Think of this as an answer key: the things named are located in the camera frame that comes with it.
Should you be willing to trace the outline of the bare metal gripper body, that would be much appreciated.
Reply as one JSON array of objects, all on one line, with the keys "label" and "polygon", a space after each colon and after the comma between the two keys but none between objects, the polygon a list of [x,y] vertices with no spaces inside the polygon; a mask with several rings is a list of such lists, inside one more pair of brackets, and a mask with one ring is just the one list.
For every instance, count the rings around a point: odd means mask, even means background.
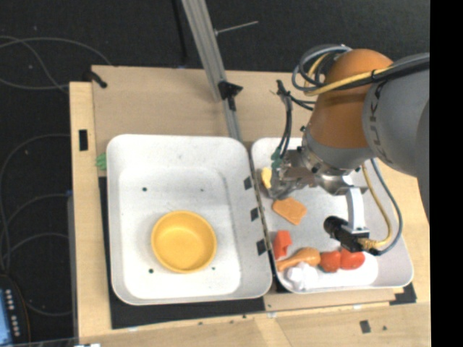
[{"label": "bare metal gripper body", "polygon": [[288,150],[281,165],[276,169],[276,181],[288,183],[298,181],[303,188],[320,187],[331,195],[346,194],[353,187],[347,180],[352,169],[337,168],[321,160],[309,149]]}]

